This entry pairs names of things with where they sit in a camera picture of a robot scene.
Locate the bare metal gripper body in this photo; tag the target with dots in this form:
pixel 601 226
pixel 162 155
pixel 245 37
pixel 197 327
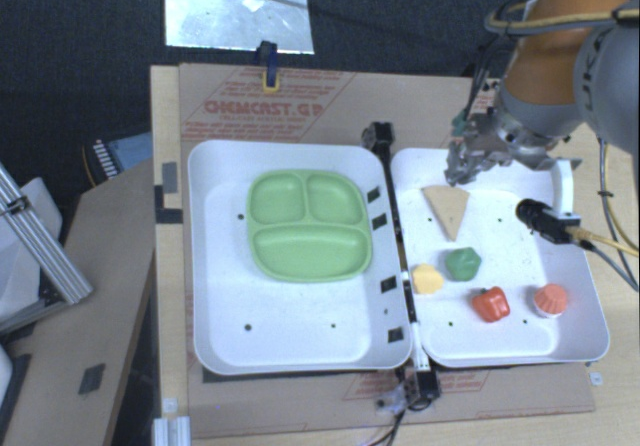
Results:
pixel 492 140

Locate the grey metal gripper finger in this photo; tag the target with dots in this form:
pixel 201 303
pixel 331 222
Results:
pixel 453 165
pixel 472 169

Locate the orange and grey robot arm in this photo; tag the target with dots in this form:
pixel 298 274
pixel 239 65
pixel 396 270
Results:
pixel 560 64

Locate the tan pizza slice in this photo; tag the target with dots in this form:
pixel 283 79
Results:
pixel 450 209

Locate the thin black and white rod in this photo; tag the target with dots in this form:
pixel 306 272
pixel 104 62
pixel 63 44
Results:
pixel 398 234

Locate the green toy pepper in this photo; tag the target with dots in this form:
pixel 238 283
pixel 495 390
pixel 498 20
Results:
pixel 462 263

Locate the yellow toy pepper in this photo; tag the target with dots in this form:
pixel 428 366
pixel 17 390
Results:
pixel 426 279

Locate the orange-red toy bell pepper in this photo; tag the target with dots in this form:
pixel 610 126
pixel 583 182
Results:
pixel 491 305

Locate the brown cardboard board red print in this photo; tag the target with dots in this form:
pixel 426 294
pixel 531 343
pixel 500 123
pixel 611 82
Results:
pixel 320 99

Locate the orange toy cupcake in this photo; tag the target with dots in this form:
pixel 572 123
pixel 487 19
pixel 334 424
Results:
pixel 550 300

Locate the green divided plate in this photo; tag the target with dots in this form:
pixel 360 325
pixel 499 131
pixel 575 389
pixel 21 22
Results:
pixel 310 244

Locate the white plastic tray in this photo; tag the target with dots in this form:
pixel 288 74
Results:
pixel 300 319
pixel 500 339

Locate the black cylinder on white bracket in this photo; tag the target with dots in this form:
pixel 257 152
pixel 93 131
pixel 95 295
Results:
pixel 544 220

